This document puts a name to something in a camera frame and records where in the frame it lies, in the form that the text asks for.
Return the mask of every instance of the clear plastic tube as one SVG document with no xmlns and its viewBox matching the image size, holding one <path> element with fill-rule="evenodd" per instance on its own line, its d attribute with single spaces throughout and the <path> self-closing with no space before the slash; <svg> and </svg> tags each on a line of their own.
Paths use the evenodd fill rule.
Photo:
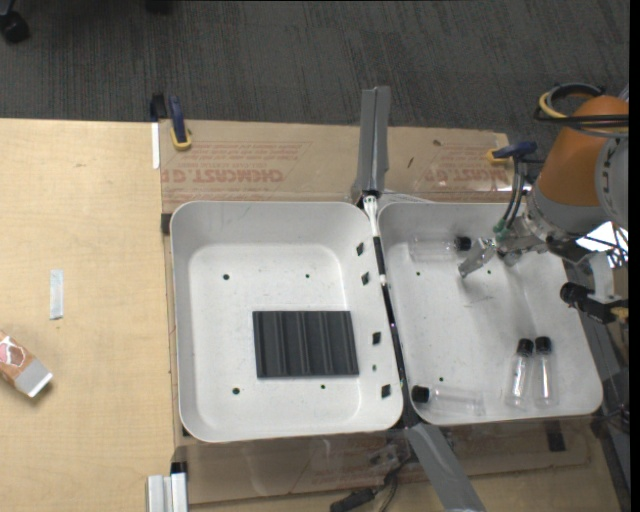
<svg viewBox="0 0 640 512">
<path fill-rule="evenodd" d="M 429 388 L 427 407 L 447 414 L 483 416 L 484 396 L 475 389 L 462 389 L 438 384 Z"/>
<path fill-rule="evenodd" d="M 511 357 L 504 394 L 504 402 L 511 407 L 527 407 L 533 347 L 533 341 L 522 338 L 518 342 L 516 353 Z"/>
<path fill-rule="evenodd" d="M 455 255 L 453 240 L 413 237 L 409 241 L 409 256 L 414 262 L 449 260 Z"/>
<path fill-rule="evenodd" d="M 458 251 L 468 251 L 470 248 L 471 239 L 465 236 L 454 239 L 445 236 L 441 238 L 413 236 L 409 240 L 409 256 L 416 263 L 456 259 Z"/>
<path fill-rule="evenodd" d="M 536 356 L 533 367 L 533 400 L 537 407 L 550 407 L 558 403 L 555 366 L 555 355 L 552 351 L 551 340 L 547 337 L 536 338 Z"/>
</svg>

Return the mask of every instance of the black cable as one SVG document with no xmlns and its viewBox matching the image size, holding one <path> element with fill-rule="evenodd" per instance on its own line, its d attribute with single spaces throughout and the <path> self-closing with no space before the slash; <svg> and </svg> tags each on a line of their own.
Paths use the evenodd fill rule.
<svg viewBox="0 0 640 512">
<path fill-rule="evenodd" d="M 566 117 L 542 117 L 540 113 L 542 109 L 540 107 L 535 110 L 535 119 L 537 121 L 544 121 L 554 124 L 567 124 L 567 123 L 626 123 L 629 124 L 629 114 L 600 114 L 594 116 L 566 116 Z"/>
<path fill-rule="evenodd" d="M 378 509 L 378 512 L 387 512 L 389 505 L 391 505 L 391 502 L 393 501 L 393 498 L 396 495 L 397 490 L 398 490 L 398 476 L 394 475 L 391 481 L 391 488 L 389 489 L 389 493 L 385 496 L 384 501 L 382 502 L 382 505 L 380 505 L 380 508 Z"/>
<path fill-rule="evenodd" d="M 589 135 L 591 137 L 605 137 L 607 139 L 628 139 L 629 138 L 629 132 L 628 131 L 624 131 L 624 132 L 619 132 L 619 131 L 604 131 L 605 129 L 602 130 L 597 130 L 595 128 L 579 128 L 579 127 L 575 127 L 575 126 L 570 126 L 567 125 L 567 128 L 569 128 L 570 130 L 575 130 L 579 133 L 582 133 L 584 135 Z"/>
<path fill-rule="evenodd" d="M 511 208 L 513 208 L 513 204 L 516 200 L 516 181 L 518 180 L 518 161 L 513 161 L 513 185 L 511 186 L 511 198 L 509 199 L 509 204 L 507 205 L 507 210 L 504 212 L 502 216 L 502 220 L 506 222 L 507 217 L 509 217 L 509 213 L 511 212 Z"/>
<path fill-rule="evenodd" d="M 384 481 L 380 487 L 374 488 L 374 489 L 363 489 L 360 491 L 352 492 L 346 498 L 343 498 L 340 501 L 336 501 L 332 503 L 329 511 L 330 512 L 348 512 L 350 510 L 358 508 L 364 505 L 365 503 L 373 501 L 378 493 L 380 493 L 383 489 L 386 489 L 389 485 L 391 485 L 392 486 L 392 491 L 390 492 L 391 497 L 387 496 L 383 502 L 383 505 L 385 507 L 388 507 L 389 503 L 391 502 L 391 499 L 393 499 L 393 496 L 395 495 L 395 492 L 396 492 L 396 490 L 393 489 L 393 486 L 397 487 L 398 485 L 398 473 L 400 472 L 400 470 L 402 470 L 405 464 L 407 464 L 407 462 L 409 462 L 410 460 L 412 460 L 412 457 L 405 458 L 397 468 L 389 471 L 385 475 Z"/>
<path fill-rule="evenodd" d="M 567 117 L 536 117 L 534 115 L 534 119 L 536 121 L 540 121 L 542 123 L 550 123 L 556 124 L 560 126 L 568 126 L 570 128 L 575 128 L 577 130 L 583 130 L 587 128 L 591 129 L 610 129 L 610 128 L 628 128 L 629 127 L 629 119 L 620 120 L 620 121 L 580 121 L 576 118 L 567 118 Z"/>
<path fill-rule="evenodd" d="M 511 226 L 513 225 L 513 222 L 516 220 L 516 217 L 518 215 L 518 210 L 520 209 L 520 203 L 522 202 L 522 196 L 524 195 L 523 190 L 524 190 L 524 178 L 520 174 L 518 174 L 518 188 L 516 191 L 516 202 L 515 202 L 515 206 L 513 207 L 511 217 L 509 218 L 509 220 L 505 225 L 505 228 L 507 229 L 510 229 Z"/>
</svg>

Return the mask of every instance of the metal bracket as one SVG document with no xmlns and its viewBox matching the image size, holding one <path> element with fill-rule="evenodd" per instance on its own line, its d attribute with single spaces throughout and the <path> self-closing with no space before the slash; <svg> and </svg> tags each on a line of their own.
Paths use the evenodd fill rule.
<svg viewBox="0 0 640 512">
<path fill-rule="evenodd" d="M 547 248 L 551 254 L 555 254 L 574 265 L 579 265 L 591 254 L 591 251 L 578 245 L 575 240 L 552 240 L 547 242 Z"/>
<path fill-rule="evenodd" d="M 465 278 L 474 270 L 486 265 L 496 253 L 496 244 L 493 240 L 478 238 L 471 247 L 467 258 L 458 265 L 460 275 Z"/>
<path fill-rule="evenodd" d="M 189 512 L 187 474 L 148 477 L 147 512 Z"/>
<path fill-rule="evenodd" d="M 613 285 L 613 270 L 609 266 L 609 259 L 603 252 L 595 252 L 589 255 L 589 265 L 593 271 L 593 283 L 595 291 L 589 298 L 601 304 L 610 304 L 622 297 L 615 294 Z"/>
<path fill-rule="evenodd" d="M 387 126 L 390 109 L 391 89 L 388 86 L 362 91 L 358 174 L 351 190 L 354 203 L 358 203 L 364 193 L 379 196 L 384 192 L 384 174 L 389 169 Z"/>
</svg>

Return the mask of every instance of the wooden table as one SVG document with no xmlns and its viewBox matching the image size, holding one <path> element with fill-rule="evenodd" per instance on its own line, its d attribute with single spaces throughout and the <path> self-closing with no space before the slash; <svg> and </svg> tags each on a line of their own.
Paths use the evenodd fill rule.
<svg viewBox="0 0 640 512">
<path fill-rule="evenodd" d="M 5 119 L 0 141 L 0 327 L 54 374 L 34 400 L 0 386 L 0 510 L 143 511 L 146 477 L 166 474 L 173 453 L 150 126 Z M 64 270 L 60 320 L 49 319 L 52 269 Z M 592 437 L 590 449 L 585 466 L 474 485 L 489 510 L 619 510 Z M 326 511 L 342 496 L 197 510 Z M 440 509 L 415 484 L 389 510 Z"/>
</svg>

